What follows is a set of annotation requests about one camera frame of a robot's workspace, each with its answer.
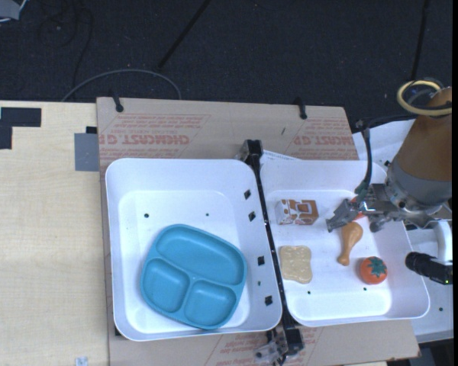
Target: black floor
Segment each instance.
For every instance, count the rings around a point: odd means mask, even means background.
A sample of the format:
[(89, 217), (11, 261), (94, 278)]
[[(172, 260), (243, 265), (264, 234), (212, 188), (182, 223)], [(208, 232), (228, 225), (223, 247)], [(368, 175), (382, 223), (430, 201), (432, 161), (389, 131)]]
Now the black floor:
[(453, 0), (30, 0), (0, 23), (0, 100), (300, 97), (353, 128), (403, 114), (408, 80), (452, 85), (452, 39)]

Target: cracker box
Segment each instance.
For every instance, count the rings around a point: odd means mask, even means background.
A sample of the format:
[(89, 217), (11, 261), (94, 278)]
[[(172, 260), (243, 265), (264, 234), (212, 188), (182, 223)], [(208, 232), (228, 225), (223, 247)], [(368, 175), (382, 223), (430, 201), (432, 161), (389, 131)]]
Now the cracker box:
[(279, 225), (312, 225), (319, 217), (313, 200), (281, 199), (275, 206), (276, 222)]

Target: black clip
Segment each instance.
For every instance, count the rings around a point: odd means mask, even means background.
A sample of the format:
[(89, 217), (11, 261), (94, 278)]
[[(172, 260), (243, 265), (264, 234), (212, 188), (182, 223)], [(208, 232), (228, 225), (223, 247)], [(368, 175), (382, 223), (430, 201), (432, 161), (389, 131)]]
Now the black clip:
[(300, 99), (299, 96), (295, 98), (292, 104), (295, 104), (298, 106), (298, 109), (300, 110), (300, 118), (303, 120), (307, 119), (307, 114), (305, 113), (304, 102), (302, 101), (302, 99)]
[(118, 113), (121, 113), (122, 111), (124, 111), (124, 106), (121, 104), (121, 101), (117, 95), (117, 93), (115, 91), (110, 91), (110, 95), (112, 96), (112, 99), (114, 99), (114, 103), (115, 103), (115, 110), (118, 112)]

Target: cardboard sheet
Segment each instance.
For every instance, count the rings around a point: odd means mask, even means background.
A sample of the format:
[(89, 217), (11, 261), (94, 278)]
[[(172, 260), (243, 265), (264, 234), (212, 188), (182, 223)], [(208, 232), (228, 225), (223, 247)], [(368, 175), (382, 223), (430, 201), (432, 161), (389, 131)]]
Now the cardboard sheet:
[[(115, 334), (105, 170), (124, 157), (232, 159), (244, 140), (298, 159), (358, 159), (343, 108), (121, 98), (97, 99), (102, 221), (111, 365), (257, 364), (254, 349), (266, 343), (264, 332), (204, 335), (185, 339), (132, 342)], [(407, 320), (324, 328), (300, 327), (305, 348), (285, 364), (325, 366), (419, 356)]]

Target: white tray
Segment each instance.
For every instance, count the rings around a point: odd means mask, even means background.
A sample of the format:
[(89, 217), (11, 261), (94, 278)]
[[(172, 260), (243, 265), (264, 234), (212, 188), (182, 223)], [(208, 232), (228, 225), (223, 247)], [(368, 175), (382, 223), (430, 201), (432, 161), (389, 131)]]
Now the white tray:
[[(354, 189), (366, 174), (366, 161), (286, 161), (265, 162), (261, 179), (275, 247), (307, 246), (311, 249), (313, 278), (309, 284), (283, 280), (290, 314), (304, 326), (330, 326), (390, 319), (414, 319), (430, 306), (423, 277), (405, 266), (412, 251), (402, 222), (389, 222), (377, 232), (369, 231), (367, 218), (357, 222), (362, 239), (350, 253), (350, 264), (337, 262), (341, 251), (340, 229), (327, 231), (326, 219), (344, 198), (353, 198)], [(372, 183), (383, 183), (385, 171), (373, 165)], [(312, 225), (278, 225), (274, 207), (280, 199), (312, 199), (319, 218)], [(388, 267), (381, 284), (361, 281), (361, 258), (379, 256)]]
[[(248, 165), (233, 159), (119, 159), (108, 167), (105, 183), (114, 321), (123, 336), (147, 341), (266, 331), (278, 324), (282, 304), (256, 178)], [(147, 253), (160, 231), (176, 223), (227, 240), (247, 260), (239, 304), (221, 328), (179, 323), (142, 298), (139, 283)]]

